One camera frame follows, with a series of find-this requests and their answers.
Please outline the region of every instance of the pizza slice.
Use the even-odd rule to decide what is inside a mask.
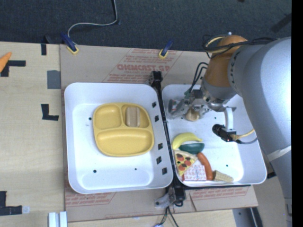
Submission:
[[[175,150],[174,154],[179,176],[182,176],[198,159],[195,155],[182,150]]]

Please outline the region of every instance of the black fabric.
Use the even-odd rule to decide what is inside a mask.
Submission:
[[[111,0],[0,0],[0,41],[61,43],[79,22],[110,23]],[[203,35],[232,32],[246,39],[291,36],[292,0],[116,0],[120,25],[77,26],[84,45],[203,51]]]

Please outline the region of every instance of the toy banana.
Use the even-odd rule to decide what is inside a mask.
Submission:
[[[180,147],[180,145],[182,145],[183,142],[193,141],[193,140],[199,141],[199,142],[202,141],[202,139],[198,138],[195,134],[190,133],[190,132],[179,134],[174,138],[174,140],[172,142],[172,148],[178,149]]]

